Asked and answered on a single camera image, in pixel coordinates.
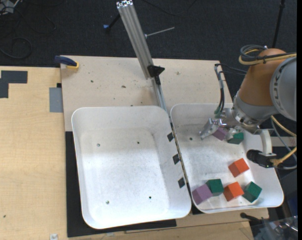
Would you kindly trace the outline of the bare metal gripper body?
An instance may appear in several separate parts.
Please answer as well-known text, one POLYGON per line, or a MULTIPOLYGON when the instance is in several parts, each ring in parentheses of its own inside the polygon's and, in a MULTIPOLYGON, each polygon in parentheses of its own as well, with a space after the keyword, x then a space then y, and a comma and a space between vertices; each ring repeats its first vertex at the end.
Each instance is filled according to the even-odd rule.
POLYGON ((239 131, 248 131, 251 134, 261 132, 261 121, 252 119, 241 110, 235 108, 224 108, 216 114, 219 126, 227 129, 236 129, 239 131))

